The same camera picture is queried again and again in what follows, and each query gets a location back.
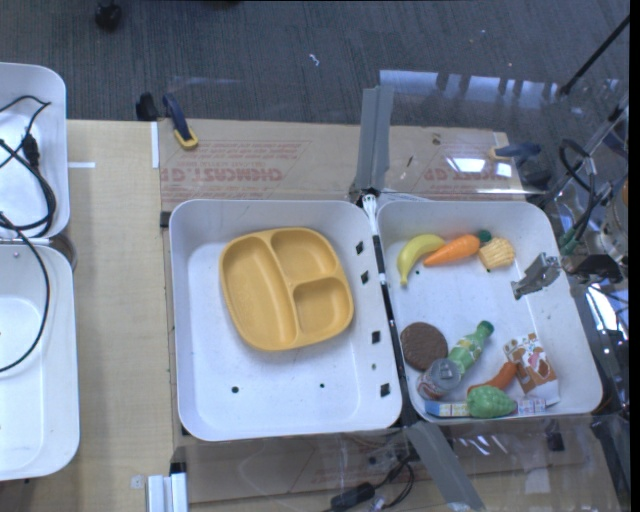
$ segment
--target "brown cookie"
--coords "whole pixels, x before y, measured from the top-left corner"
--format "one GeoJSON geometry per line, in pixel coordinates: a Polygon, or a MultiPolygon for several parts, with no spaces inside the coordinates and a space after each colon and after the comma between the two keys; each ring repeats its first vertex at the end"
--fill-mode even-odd
{"type": "Polygon", "coordinates": [[[449,346],[444,335],[433,325],[414,322],[400,333],[402,353],[407,364],[425,371],[436,359],[447,357],[449,346]]]}

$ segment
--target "orange carrot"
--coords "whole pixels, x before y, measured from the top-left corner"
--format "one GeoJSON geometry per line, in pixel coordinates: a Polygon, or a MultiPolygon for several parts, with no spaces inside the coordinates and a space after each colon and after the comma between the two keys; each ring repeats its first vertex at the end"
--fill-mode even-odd
{"type": "Polygon", "coordinates": [[[440,265],[472,256],[478,252],[478,249],[480,249],[480,238],[471,234],[462,235],[447,242],[437,251],[432,252],[422,263],[427,267],[440,265]]]}
{"type": "Polygon", "coordinates": [[[517,369],[518,365],[516,363],[514,363],[513,361],[507,361],[502,365],[500,371],[491,380],[483,382],[482,384],[474,384],[473,386],[469,386],[469,389],[467,389],[467,395],[473,388],[479,388],[480,386],[495,386],[499,389],[506,388],[516,376],[517,369]]]}

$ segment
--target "plastic bottle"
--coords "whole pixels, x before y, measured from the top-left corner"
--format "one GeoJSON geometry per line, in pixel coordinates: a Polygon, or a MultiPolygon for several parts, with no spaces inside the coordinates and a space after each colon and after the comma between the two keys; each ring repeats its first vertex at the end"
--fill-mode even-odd
{"type": "Polygon", "coordinates": [[[493,325],[483,320],[478,324],[475,332],[463,336],[449,351],[447,358],[456,364],[461,376],[478,360],[484,349],[485,340],[492,333],[493,325]]]}

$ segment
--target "yellow banana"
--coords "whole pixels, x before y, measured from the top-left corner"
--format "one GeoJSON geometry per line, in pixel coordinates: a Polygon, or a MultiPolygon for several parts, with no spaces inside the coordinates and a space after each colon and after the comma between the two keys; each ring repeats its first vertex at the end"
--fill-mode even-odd
{"type": "Polygon", "coordinates": [[[398,254],[398,271],[400,272],[400,284],[407,285],[409,272],[420,259],[428,252],[433,252],[444,245],[444,240],[433,233],[416,235],[409,240],[398,254]]]}

